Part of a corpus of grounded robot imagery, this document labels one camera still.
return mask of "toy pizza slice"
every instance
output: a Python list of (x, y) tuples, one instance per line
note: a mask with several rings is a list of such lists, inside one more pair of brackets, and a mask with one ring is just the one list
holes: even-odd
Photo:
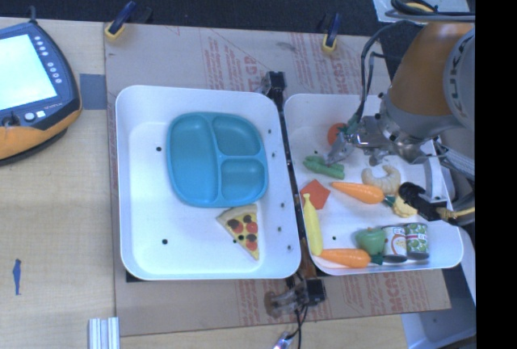
[(217, 217), (217, 221), (255, 260), (259, 259), (259, 225), (257, 204), (232, 207)]

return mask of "black cable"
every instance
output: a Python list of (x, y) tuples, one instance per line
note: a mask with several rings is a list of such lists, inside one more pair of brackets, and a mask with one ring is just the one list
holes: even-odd
[(395, 26), (398, 26), (400, 24), (403, 24), (403, 23), (414, 24), (407, 20), (399, 20), (395, 23), (388, 24), (388, 25), (382, 27), (381, 29), (379, 29), (372, 37), (370, 37), (370, 39), (366, 42), (366, 44), (363, 47), (363, 51), (361, 53), (361, 85), (363, 87), (363, 92), (361, 95), (361, 101), (359, 103), (359, 107), (357, 108), (357, 111), (355, 111), (355, 116), (356, 116), (357, 122), (359, 122), (361, 120), (361, 118), (363, 117), (364, 104), (366, 103), (366, 98), (368, 97), (368, 92), (370, 91), (370, 85), (372, 84), (373, 69), (370, 69), (370, 71), (368, 73), (368, 79), (367, 79), (367, 75), (366, 75), (366, 68), (365, 68), (365, 63), (364, 63), (364, 61), (366, 59), (366, 55), (368, 54), (368, 51), (373, 46), (373, 44), (375, 43), (377, 38), (384, 31), (389, 30), (389, 29), (391, 29)]
[(296, 323), (298, 323), (298, 327), (296, 328), (296, 330), (294, 332), (292, 332), (289, 336), (286, 337), (286, 339), (292, 339), (292, 338), (294, 338), (296, 336), (296, 334), (298, 334), (298, 349), (301, 348), (301, 327), (304, 324), (305, 319), (307, 317), (307, 312), (309, 310), (309, 305), (303, 305), (301, 310), (303, 312), (303, 316), (302, 317), (300, 317), (300, 311), (298, 309), (296, 309), (294, 311), (294, 313), (296, 315)]
[(383, 53), (377, 53), (377, 52), (371, 52), (370, 53), (370, 60), (372, 57), (380, 57), (381, 59), (385, 59), (387, 61), (398, 61), (400, 62), (402, 59), (399, 56), (394, 55), (384, 55)]
[(28, 10), (31, 15), (31, 19), (29, 21), (32, 23), (37, 23), (36, 22), (36, 8), (34, 6), (29, 6)]
[(393, 9), (404, 15), (424, 16), (474, 16), (470, 11), (438, 11), (438, 6), (432, 6), (423, 0), (391, 0)]
[(294, 285), (295, 285), (294, 276), (290, 275), (288, 278), (286, 278), (285, 283), (289, 289), (294, 288)]

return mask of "wooden table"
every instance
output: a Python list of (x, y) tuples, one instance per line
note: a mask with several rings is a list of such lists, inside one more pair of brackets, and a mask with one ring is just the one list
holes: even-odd
[[(0, 18), (0, 28), (27, 19)], [(79, 74), (105, 74), (103, 24), (38, 20)], [(87, 348), (93, 317), (116, 316), (105, 110), (85, 110), (63, 138), (0, 167), (0, 347)], [(21, 261), (19, 295), (12, 274)], [(295, 325), (127, 337), (130, 348), (272, 347)], [(399, 315), (306, 322), (302, 347), (404, 348)]]

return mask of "toy tomato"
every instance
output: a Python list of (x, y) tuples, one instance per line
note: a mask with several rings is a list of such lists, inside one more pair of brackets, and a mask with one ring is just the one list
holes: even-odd
[(346, 124), (344, 124), (343, 122), (339, 122), (337, 124), (334, 124), (332, 125), (327, 134), (326, 134), (326, 139), (327, 141), (329, 142), (329, 145), (332, 145), (335, 143), (336, 139), (338, 138), (338, 134), (341, 132), (341, 131), (344, 131), (345, 128), (346, 128)]

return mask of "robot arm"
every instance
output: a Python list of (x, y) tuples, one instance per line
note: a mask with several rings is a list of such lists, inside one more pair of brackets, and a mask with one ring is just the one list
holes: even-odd
[[(352, 118), (348, 123), (357, 123), (338, 136), (327, 155), (327, 164), (341, 161), (352, 149), (360, 148), (370, 155), (372, 166), (384, 156), (395, 154), (410, 164), (422, 163), (427, 169), (431, 160), (422, 145), (433, 140), (440, 165), (459, 172), (473, 185), (473, 158), (439, 142), (440, 135), (449, 129), (474, 132), (475, 27), (471, 19), (463, 19), (427, 20), (381, 96), (379, 112)], [(448, 221), (458, 225), (471, 222), (472, 212), (444, 213), (443, 199), (434, 201), (433, 187), (432, 179), (428, 179), (426, 190), (417, 194), (431, 208), (440, 208), (440, 214), (435, 212), (438, 218), (446, 219), (446, 215)], [(461, 207), (472, 203), (473, 195)]]

